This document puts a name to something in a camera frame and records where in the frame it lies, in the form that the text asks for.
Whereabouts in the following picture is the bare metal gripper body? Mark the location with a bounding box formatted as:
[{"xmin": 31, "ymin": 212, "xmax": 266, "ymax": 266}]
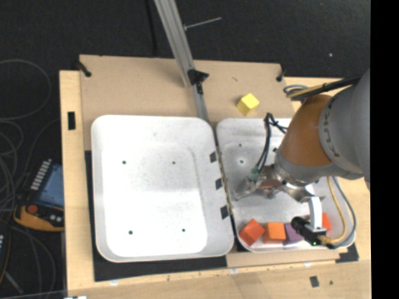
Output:
[{"xmin": 255, "ymin": 165, "xmax": 316, "ymax": 203}]

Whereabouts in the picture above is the orange cube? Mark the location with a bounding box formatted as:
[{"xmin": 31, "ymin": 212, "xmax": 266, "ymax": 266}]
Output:
[{"xmin": 262, "ymin": 222, "xmax": 287, "ymax": 245}]

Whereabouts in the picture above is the white plastic tray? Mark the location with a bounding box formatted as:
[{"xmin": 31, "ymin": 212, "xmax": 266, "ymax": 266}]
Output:
[
  {"xmin": 214, "ymin": 117, "xmax": 357, "ymax": 254},
  {"xmin": 90, "ymin": 114, "xmax": 236, "ymax": 263}
]

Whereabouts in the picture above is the purple cube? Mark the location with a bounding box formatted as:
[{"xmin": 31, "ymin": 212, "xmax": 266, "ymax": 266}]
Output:
[{"xmin": 282, "ymin": 223, "xmax": 305, "ymax": 246}]

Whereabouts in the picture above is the yellow cube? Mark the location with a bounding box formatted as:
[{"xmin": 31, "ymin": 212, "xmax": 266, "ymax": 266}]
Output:
[{"xmin": 236, "ymin": 92, "xmax": 261, "ymax": 117}]

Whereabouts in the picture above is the brown flat board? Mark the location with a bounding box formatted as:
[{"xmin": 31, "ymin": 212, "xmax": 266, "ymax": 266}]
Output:
[{"xmin": 79, "ymin": 54, "xmax": 349, "ymax": 269}]

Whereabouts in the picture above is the black cylinder on white bracket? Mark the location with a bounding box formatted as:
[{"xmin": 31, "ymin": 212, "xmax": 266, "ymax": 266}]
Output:
[{"xmin": 291, "ymin": 196, "xmax": 328, "ymax": 247}]

